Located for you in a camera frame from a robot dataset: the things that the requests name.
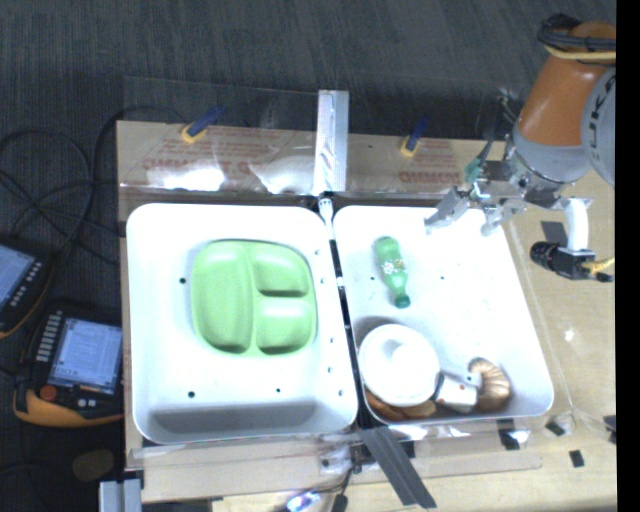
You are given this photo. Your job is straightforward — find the brown cardboard board, red print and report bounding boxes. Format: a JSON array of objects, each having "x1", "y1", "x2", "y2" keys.
[{"x1": 115, "y1": 119, "x2": 576, "y2": 504}]

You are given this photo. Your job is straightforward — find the thin black and white rod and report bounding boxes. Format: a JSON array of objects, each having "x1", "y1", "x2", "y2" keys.
[{"x1": 317, "y1": 197, "x2": 363, "y2": 427}]

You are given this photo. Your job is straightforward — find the white plastic tray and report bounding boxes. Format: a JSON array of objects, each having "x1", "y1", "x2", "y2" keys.
[
  {"x1": 125, "y1": 202, "x2": 360, "y2": 445},
  {"x1": 332, "y1": 204, "x2": 555, "y2": 427}
]

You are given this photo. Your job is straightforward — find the white bowl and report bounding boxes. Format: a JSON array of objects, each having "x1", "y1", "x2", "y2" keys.
[{"x1": 357, "y1": 323, "x2": 443, "y2": 408}]

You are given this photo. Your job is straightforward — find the black cylinder on white bracket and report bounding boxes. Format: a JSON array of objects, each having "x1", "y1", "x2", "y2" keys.
[{"x1": 529, "y1": 195, "x2": 599, "y2": 281}]

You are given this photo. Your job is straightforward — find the green divided plate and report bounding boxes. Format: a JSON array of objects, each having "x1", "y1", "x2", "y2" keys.
[{"x1": 190, "y1": 239, "x2": 319, "y2": 358}]

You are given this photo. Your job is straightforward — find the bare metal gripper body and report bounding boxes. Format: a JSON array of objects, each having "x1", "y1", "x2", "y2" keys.
[{"x1": 467, "y1": 163, "x2": 565, "y2": 212}]

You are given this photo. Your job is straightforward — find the green plastic bottle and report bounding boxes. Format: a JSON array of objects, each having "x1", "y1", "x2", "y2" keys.
[{"x1": 371, "y1": 235, "x2": 412, "y2": 310}]

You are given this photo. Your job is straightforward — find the brown croissant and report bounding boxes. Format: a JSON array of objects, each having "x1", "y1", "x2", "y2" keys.
[{"x1": 467, "y1": 356, "x2": 512, "y2": 413}]

